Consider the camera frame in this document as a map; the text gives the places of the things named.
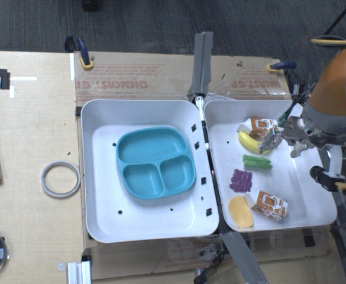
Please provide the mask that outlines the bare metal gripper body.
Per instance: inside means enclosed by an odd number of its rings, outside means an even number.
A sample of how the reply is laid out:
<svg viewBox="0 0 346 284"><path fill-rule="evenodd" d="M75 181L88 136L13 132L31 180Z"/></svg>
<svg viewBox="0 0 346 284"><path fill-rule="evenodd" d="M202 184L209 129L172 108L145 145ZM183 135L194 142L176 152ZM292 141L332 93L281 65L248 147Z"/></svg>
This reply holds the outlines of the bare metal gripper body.
<svg viewBox="0 0 346 284"><path fill-rule="evenodd" d="M282 138L290 146L300 143L306 147L320 147L319 132L318 126L306 118L290 116L283 126Z"/></svg>

